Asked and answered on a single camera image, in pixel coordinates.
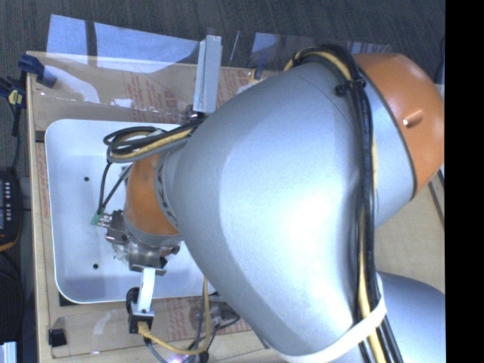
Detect black cylinder on white bracket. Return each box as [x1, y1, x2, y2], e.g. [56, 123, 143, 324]
[126, 266, 157, 335]

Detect brown cardboard board red print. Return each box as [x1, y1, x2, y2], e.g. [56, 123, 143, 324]
[32, 63, 281, 351]

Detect white plastic tray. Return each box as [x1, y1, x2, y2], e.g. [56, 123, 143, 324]
[44, 118, 217, 306]

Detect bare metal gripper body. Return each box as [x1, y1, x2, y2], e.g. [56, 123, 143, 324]
[104, 209, 182, 273]

